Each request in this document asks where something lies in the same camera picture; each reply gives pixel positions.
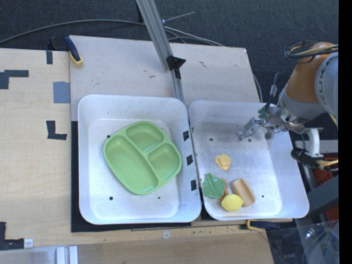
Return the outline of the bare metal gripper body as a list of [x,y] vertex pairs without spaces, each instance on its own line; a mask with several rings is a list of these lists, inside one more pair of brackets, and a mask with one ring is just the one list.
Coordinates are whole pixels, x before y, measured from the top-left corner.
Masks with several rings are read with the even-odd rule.
[[266,104],[258,110],[259,122],[262,127],[273,131],[291,130],[301,134],[306,129],[306,120],[294,115],[286,106]]

